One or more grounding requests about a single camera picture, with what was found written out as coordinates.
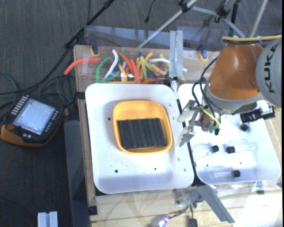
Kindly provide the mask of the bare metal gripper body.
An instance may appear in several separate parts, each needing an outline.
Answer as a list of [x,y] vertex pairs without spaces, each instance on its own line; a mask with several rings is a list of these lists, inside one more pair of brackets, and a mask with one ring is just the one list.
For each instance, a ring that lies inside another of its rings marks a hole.
[[191,127],[198,126],[204,132],[219,133],[221,129],[221,117],[218,113],[211,114],[203,106],[196,105],[192,108],[193,114],[190,119]]

